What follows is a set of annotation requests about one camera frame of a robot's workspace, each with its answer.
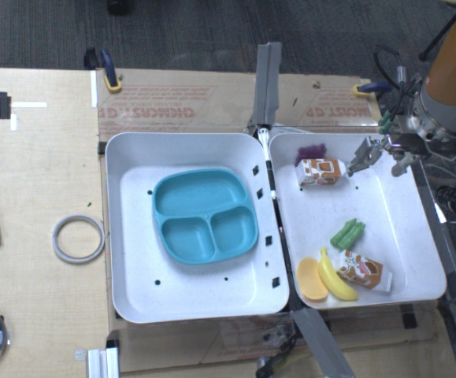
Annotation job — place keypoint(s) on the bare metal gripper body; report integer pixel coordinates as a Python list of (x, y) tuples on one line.
[(406, 138)]

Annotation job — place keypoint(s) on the blue divided plate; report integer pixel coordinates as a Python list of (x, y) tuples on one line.
[(196, 199)]

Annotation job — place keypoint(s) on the orange and white carton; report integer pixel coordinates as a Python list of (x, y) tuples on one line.
[(320, 171), (363, 272)]

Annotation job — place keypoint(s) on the black round object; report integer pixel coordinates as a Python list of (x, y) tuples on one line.
[(116, 3)]

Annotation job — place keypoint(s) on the yellow banana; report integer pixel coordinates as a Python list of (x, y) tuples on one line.
[(334, 280)]

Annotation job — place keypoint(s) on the white tape roll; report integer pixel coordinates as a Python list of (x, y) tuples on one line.
[(59, 246)]

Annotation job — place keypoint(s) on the purple grapes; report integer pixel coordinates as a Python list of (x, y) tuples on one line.
[(310, 152)]

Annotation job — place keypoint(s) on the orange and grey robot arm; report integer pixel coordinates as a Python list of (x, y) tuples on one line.
[(450, 73)]

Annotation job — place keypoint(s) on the orange oval biscuit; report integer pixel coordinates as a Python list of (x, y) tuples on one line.
[(311, 280)]

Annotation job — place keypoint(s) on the white plastic tray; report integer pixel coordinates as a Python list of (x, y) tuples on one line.
[(196, 293), (393, 227)]

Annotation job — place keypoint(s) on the green beans bunch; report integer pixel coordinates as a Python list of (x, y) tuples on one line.
[(347, 234)]

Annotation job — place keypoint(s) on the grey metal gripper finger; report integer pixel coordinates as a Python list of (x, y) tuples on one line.
[(404, 164), (364, 154)]

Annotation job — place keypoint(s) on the brown cardboard board red print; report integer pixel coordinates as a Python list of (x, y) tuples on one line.
[(180, 101)]

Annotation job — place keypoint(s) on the black cylinder on white bracket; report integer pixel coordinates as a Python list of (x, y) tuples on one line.
[(452, 197)]

